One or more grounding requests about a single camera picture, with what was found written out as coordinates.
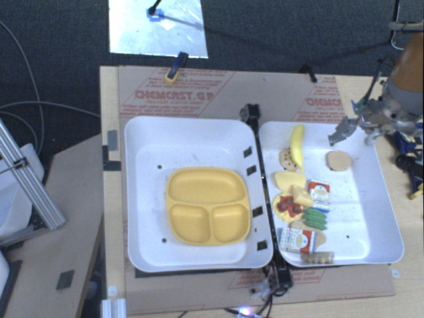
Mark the yellow banana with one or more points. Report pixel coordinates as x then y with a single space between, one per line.
297 144

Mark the red and white carton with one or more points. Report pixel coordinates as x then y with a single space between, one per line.
320 194
296 240

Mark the thin black rod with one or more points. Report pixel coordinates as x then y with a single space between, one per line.
265 184

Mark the white plastic tray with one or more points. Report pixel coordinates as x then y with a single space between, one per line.
364 210
149 190

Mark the round tan bread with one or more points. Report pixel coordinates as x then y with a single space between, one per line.
338 160

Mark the yellow cheese wedge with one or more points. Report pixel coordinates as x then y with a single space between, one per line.
302 195

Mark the green pea pods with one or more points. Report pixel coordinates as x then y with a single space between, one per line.
314 218

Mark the chocolate chip biscuit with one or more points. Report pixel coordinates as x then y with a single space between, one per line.
285 159

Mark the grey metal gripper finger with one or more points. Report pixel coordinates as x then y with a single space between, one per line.
372 137
342 132

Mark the tan ridged biscuit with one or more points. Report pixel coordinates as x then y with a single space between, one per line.
318 257

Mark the flat yellow cheese slice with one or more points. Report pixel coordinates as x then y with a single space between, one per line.
288 179

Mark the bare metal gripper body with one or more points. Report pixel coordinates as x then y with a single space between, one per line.
386 116

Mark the brown cardboard board red print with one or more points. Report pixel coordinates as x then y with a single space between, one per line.
218 88

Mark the yellow pizza slice red topping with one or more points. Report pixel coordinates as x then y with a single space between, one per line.
285 207

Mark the yellow divided plate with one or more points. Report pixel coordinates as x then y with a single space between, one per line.
205 207

